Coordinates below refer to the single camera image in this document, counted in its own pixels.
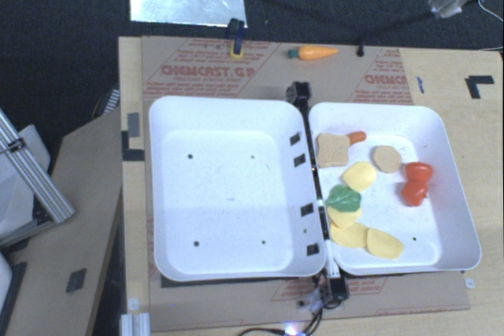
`beige round toy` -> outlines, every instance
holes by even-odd
[[[401,168],[401,154],[392,146],[378,146],[372,155],[372,160],[383,172],[392,173]]]

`toy bread slice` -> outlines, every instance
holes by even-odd
[[[348,164],[348,136],[321,133],[317,137],[317,163],[320,168],[342,167]]]

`toy carrot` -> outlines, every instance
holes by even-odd
[[[288,52],[290,59],[298,57],[302,61],[312,61],[314,59],[321,59],[322,57],[331,56],[337,53],[338,50],[334,48],[318,45],[304,45],[301,46],[298,50],[289,50]]]

